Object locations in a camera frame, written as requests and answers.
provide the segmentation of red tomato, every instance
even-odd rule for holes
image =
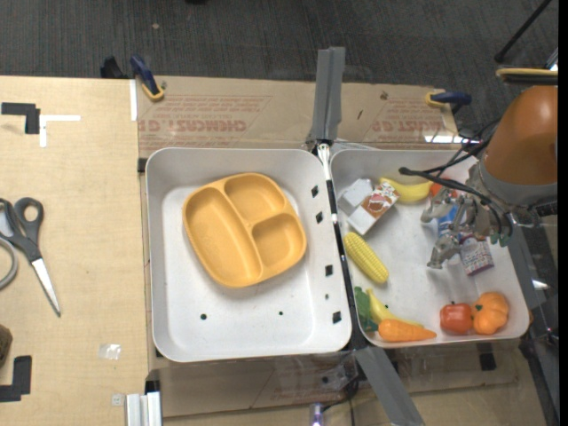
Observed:
[[[471,306],[467,303],[447,304],[440,310],[440,328],[464,335],[473,328]]]

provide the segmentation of green vegetable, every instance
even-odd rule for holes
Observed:
[[[359,323],[364,331],[377,331],[379,327],[371,319],[371,303],[369,296],[360,287],[355,287],[355,303],[357,304],[357,315]]]

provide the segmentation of metal ring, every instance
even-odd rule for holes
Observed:
[[[16,272],[18,271],[18,258],[16,256],[16,249],[14,246],[10,244],[9,241],[0,238],[0,246],[3,246],[10,254],[12,258],[12,267],[8,270],[8,274],[6,274],[2,279],[0,279],[0,290],[5,288],[8,284],[12,282],[14,277],[16,276]]]

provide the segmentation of toy carrot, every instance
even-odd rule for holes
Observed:
[[[382,339],[390,343],[422,341],[437,336],[432,330],[396,319],[381,320],[379,324],[379,335]]]

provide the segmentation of orange divided plate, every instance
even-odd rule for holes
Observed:
[[[306,248],[302,223],[269,177],[243,173],[202,186],[183,206],[185,231],[215,281],[243,288],[285,272]]]

